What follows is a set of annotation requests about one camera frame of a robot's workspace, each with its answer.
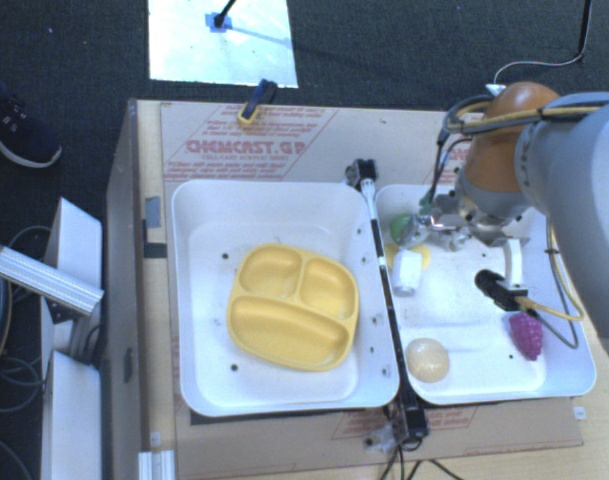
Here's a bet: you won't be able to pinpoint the yellow divided plate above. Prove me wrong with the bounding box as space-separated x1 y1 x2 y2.
225 242 362 374

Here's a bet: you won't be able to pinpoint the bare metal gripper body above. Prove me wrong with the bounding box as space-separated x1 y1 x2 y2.
422 192 531 250

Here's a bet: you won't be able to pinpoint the purple grapes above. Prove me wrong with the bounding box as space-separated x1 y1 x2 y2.
507 312 545 362

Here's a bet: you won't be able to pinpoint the white plastic tray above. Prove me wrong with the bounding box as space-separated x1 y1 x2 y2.
171 178 401 418
374 183 598 407

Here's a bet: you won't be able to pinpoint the green round toy fruit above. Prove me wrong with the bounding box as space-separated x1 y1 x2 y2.
389 213 414 244

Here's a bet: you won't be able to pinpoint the brown cardboard board red print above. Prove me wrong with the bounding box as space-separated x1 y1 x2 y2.
158 100 585 469

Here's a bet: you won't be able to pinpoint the person's foot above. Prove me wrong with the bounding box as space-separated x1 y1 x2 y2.
0 47 64 170

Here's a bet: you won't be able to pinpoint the thin black and white rod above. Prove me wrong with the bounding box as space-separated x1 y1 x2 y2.
362 180 414 412

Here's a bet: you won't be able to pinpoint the yellow flat toy food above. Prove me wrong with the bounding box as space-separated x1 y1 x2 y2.
383 242 432 272

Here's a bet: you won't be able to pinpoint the beige round bread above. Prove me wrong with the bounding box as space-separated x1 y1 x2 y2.
404 337 452 384

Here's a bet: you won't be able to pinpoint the black cylinder on white bracket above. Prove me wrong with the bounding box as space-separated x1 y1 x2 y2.
473 237 531 314

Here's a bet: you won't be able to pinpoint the black block with thin wires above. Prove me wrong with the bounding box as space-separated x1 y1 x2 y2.
345 157 380 187
383 402 431 444

